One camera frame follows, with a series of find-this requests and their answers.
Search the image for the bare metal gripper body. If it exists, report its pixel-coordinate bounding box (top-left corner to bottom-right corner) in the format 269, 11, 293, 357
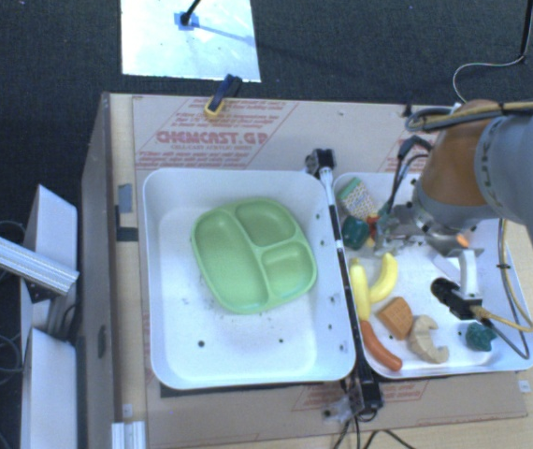
380, 201, 446, 243

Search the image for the green divided plate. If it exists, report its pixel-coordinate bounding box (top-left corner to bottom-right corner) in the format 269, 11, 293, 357
190, 196, 319, 316

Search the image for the beige croissant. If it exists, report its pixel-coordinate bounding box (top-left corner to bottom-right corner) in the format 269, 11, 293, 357
408, 314, 451, 365

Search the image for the yellow corn cob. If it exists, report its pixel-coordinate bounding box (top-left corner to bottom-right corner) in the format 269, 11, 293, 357
348, 257, 372, 323

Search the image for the black cylinder on white bracket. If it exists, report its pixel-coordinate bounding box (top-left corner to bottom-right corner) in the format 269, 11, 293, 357
429, 248, 485, 321

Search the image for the white plastic tray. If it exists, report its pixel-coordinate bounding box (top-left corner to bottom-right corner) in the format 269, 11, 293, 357
332, 171, 533, 381
142, 167, 358, 391

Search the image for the brown cardboard board red print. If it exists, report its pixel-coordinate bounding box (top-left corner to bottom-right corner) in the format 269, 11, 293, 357
130, 94, 528, 432

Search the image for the black block with thin wires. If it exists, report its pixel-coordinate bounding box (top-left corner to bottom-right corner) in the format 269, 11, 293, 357
339, 375, 385, 421
305, 148, 339, 178

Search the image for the yellow banana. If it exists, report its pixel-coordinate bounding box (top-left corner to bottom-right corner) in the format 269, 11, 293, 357
367, 251, 399, 305

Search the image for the green broccoli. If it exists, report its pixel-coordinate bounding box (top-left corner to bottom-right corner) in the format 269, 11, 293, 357
464, 322, 498, 353

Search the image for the orange waffle biscuit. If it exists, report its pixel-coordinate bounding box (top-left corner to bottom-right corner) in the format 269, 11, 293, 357
376, 296, 414, 341

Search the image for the green and yellow carton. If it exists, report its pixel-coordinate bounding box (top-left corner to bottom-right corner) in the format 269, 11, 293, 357
336, 177, 381, 220

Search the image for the dark green pepper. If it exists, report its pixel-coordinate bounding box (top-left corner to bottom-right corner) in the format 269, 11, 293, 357
341, 215, 371, 252

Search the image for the thin black and white rod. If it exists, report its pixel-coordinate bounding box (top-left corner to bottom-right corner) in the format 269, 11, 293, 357
320, 167, 367, 384

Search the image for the orange sausage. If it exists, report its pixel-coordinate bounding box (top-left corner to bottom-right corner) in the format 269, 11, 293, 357
359, 319, 404, 372

